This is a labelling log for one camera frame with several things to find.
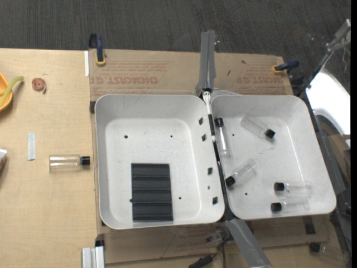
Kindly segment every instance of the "gray floor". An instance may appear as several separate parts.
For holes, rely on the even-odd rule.
[[[351,0],[0,0],[0,47],[85,50],[96,32],[110,49],[198,52],[215,30],[221,52],[299,60],[310,75],[350,17]]]

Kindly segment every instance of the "clear plastic bottle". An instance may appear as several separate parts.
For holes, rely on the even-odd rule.
[[[312,194],[312,185],[304,181],[284,181],[276,182],[274,190],[278,195],[286,197],[310,197]]]
[[[252,131],[260,137],[268,137],[269,139],[272,139],[275,135],[275,132],[257,117],[244,115],[240,124],[242,127]]]
[[[236,169],[234,169],[231,176],[225,179],[226,185],[241,185],[256,174],[256,167],[257,163],[253,159],[247,160],[246,162],[238,166]]]
[[[296,212],[304,209],[310,209],[310,203],[306,197],[283,199],[271,204],[273,213]]]
[[[350,260],[350,255],[347,251],[339,247],[332,246],[329,243],[309,244],[310,251],[316,254],[321,260],[333,262],[335,264],[347,264]]]
[[[214,119],[216,125],[216,140],[220,156],[230,157],[231,148],[228,139],[227,128],[224,126],[222,118]]]
[[[79,155],[51,155],[50,170],[80,170],[82,166],[90,165],[90,157],[81,157]]]

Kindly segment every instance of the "wooden table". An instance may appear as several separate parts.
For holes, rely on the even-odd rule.
[[[89,78],[83,51],[0,49],[0,71],[23,75],[13,102],[0,113],[0,148],[8,160],[0,173],[0,267],[80,267],[80,251],[93,247],[97,214],[93,166],[49,172],[50,154],[93,158]],[[43,78],[47,92],[31,87]],[[36,159],[27,160],[27,134],[36,134]],[[335,232],[330,240],[337,242]],[[320,267],[307,245],[264,249],[274,267]],[[152,260],[111,267],[187,267],[198,259]],[[246,267],[240,253],[228,267]],[[222,267],[214,261],[211,267]],[[324,264],[324,267],[336,267]]]

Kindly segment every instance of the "black cap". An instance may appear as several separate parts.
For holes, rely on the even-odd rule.
[[[235,179],[232,176],[229,176],[225,179],[225,183],[227,186],[231,186],[235,184]]]
[[[285,189],[284,183],[275,183],[274,190],[277,192],[282,192]]]
[[[223,127],[224,123],[223,123],[223,119],[222,118],[216,118],[214,119],[214,123],[216,124],[216,126],[218,127]]]
[[[268,129],[268,130],[266,130],[265,135],[268,138],[272,139],[274,137],[274,135],[275,135],[275,132],[273,130],[271,130],[271,129]]]
[[[90,165],[90,157],[81,157],[80,158],[80,164],[81,165]]]
[[[316,242],[311,242],[308,246],[311,252],[316,252],[316,253],[318,253],[321,248],[321,245]]]
[[[272,212],[280,212],[282,209],[281,203],[272,203]]]

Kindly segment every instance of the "orange plate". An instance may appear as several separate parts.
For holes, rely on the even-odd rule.
[[[5,77],[2,75],[2,73],[0,73],[0,91],[5,90],[8,86],[8,82],[5,79]],[[12,99],[12,91],[10,92],[10,94],[7,96],[4,104],[2,105],[2,107],[0,107],[0,111],[3,111],[9,104],[10,101]]]

